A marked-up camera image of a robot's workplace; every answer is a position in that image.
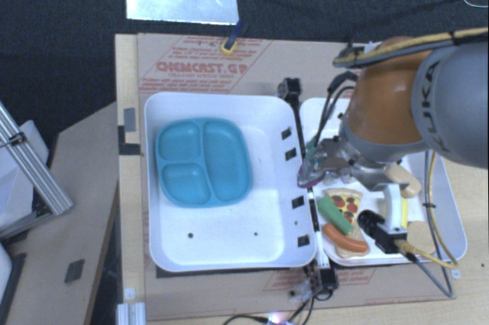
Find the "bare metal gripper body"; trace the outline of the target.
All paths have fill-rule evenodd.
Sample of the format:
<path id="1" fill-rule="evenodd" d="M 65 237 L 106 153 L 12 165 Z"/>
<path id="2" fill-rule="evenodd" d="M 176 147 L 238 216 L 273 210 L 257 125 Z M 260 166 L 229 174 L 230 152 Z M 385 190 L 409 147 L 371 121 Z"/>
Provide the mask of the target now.
<path id="1" fill-rule="evenodd" d="M 354 178 L 369 191 L 381 191 L 389 184 L 397 184 L 405 190 L 408 188 L 407 178 L 387 175 L 394 165 L 368 160 L 342 138 L 324 138 L 312 154 L 312 180 L 323 180 L 332 175 L 345 180 Z"/>

